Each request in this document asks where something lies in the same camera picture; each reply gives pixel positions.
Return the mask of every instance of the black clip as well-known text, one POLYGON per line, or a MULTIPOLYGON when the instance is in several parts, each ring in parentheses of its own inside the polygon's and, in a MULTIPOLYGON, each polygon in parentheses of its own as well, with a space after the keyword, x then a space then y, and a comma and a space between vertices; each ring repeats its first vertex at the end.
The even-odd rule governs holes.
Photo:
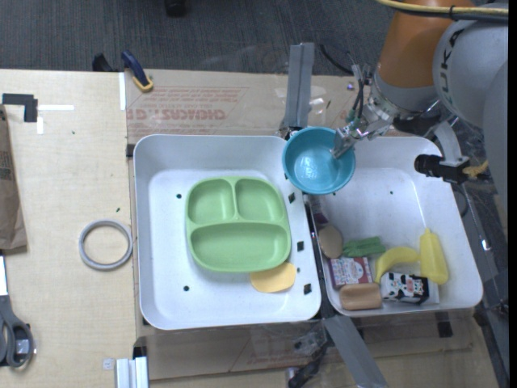
POLYGON ((2 103, 4 105, 23 105, 25 107, 23 120, 25 122, 38 121, 38 99, 34 99, 34 95, 3 94, 2 103))
POLYGON ((113 69, 110 64, 107 63, 106 57, 104 57, 102 53, 97 53, 94 56, 91 66, 94 72, 118 72, 117 69, 113 69))

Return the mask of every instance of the gray robot arm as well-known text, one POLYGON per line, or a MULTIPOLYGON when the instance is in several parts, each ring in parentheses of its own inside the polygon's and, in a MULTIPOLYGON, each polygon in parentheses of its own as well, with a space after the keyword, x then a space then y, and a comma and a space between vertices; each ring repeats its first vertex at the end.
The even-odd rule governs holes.
MULTIPOLYGON (((461 7, 457 16, 461 19, 409 11, 394 15, 368 101, 348 125, 336 130, 332 153, 337 158, 357 141, 384 135, 394 121, 410 123, 441 102, 452 114, 483 129, 490 172, 507 210, 508 5, 474 7, 469 0, 404 0, 404 4, 461 7)), ((355 73, 362 78, 358 70, 355 73)), ((461 154, 450 125, 437 122, 431 130, 440 140, 443 157, 433 158, 434 162, 421 159, 415 168, 462 182, 467 177, 461 178, 461 170, 469 159, 461 154)))

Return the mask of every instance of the paper bag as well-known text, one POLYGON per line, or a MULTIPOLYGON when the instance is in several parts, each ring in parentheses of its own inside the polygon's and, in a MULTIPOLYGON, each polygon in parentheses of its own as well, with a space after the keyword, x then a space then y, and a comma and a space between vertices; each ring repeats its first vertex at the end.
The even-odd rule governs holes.
POLYGON ((7 114, 0 105, 0 249, 11 250, 26 244, 27 235, 16 186, 7 114))

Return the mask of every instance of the green plate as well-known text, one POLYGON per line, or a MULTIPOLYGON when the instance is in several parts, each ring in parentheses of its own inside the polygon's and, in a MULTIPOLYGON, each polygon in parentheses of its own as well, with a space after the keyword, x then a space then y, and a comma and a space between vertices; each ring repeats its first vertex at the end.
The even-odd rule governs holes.
POLYGON ((283 263, 291 251, 284 200, 268 181, 217 177, 196 183, 187 195, 189 250, 216 272, 259 272, 283 263))

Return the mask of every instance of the gray carpet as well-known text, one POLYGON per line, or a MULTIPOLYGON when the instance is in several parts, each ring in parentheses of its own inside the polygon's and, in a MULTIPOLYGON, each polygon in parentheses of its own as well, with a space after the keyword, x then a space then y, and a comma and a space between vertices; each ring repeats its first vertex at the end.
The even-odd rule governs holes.
MULTIPOLYGON (((374 66, 393 11, 373 0, 187 0, 187 14, 171 18, 164 0, 0 0, 0 16, 2 69, 90 71, 95 54, 103 53, 122 70, 120 54, 128 49, 150 69, 287 73, 289 47, 300 42, 333 44, 374 66)), ((342 51, 329 52, 347 63, 342 51)), ((343 73, 318 50, 313 74, 343 73)), ((464 153, 482 162, 482 133, 462 123, 456 131, 468 147, 464 153)), ((467 188, 481 209, 497 269, 507 269, 493 184, 488 179, 467 188)), ((482 253, 477 229, 465 219, 469 223, 473 251, 482 253)), ((500 386, 506 386, 497 340, 490 329, 486 335, 500 386)))

